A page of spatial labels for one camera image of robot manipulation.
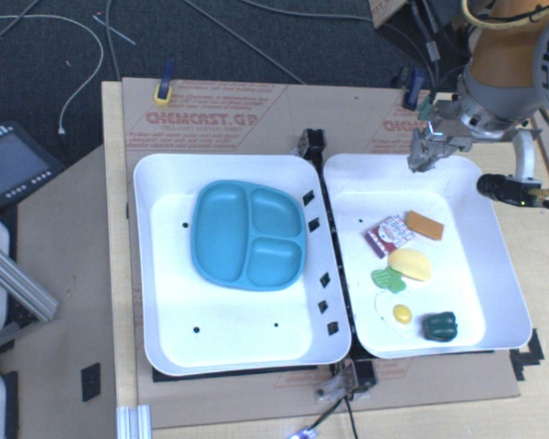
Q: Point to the orange cheese slice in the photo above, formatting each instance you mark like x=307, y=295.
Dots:
x=424, y=225

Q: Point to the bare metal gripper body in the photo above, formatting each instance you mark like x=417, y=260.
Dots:
x=462, y=128

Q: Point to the blue divided plate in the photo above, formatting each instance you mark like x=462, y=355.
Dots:
x=238, y=236

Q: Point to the thin black rod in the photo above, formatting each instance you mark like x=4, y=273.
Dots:
x=334, y=240

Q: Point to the green toy lettuce leaf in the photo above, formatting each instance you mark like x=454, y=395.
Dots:
x=386, y=281

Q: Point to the dark green toy pepper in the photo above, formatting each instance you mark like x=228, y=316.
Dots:
x=440, y=326

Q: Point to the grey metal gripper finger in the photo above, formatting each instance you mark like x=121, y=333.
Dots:
x=415, y=157
x=432, y=157

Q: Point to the black cylinder on white bracket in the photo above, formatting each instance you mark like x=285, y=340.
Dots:
x=512, y=176

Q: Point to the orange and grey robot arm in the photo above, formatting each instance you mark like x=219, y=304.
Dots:
x=508, y=53

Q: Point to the white plastic tray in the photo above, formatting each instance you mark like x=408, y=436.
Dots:
x=238, y=336
x=480, y=268

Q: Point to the white toy fried egg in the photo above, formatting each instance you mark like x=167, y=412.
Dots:
x=393, y=316

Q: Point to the brown cardboard board red print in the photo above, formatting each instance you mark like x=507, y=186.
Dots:
x=265, y=117

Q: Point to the yellow toy mango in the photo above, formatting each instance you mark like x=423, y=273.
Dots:
x=411, y=263

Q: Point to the red and white packet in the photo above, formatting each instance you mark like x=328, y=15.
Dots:
x=389, y=238

